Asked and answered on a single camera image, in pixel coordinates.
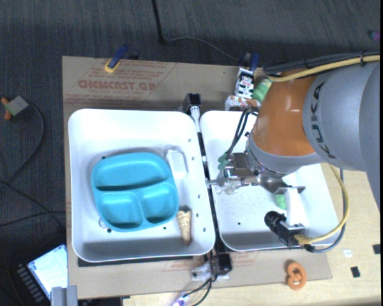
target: orange plastic part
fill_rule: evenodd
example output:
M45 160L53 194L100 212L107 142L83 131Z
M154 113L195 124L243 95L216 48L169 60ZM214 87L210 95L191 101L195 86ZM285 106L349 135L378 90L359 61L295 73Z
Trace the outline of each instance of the orange plastic part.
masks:
M288 286L292 290L301 290L306 284L306 271L303 266L299 263L292 262L288 265Z
M286 71L283 76L301 69ZM306 138L302 114L306 93L316 76L273 82L253 127L257 147L277 156L305 156L314 153Z
M2 105L6 105L9 103L7 98L1 98L0 101ZM6 109L6 113L4 114L4 119L7 121L11 120L11 113L7 109Z

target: blue divided plate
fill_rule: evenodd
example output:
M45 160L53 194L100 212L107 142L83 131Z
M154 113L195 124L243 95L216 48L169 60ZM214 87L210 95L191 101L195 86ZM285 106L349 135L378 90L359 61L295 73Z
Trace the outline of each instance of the blue divided plate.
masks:
M102 221L116 231L158 226L179 209L169 165L150 152L102 159L92 170L91 185Z

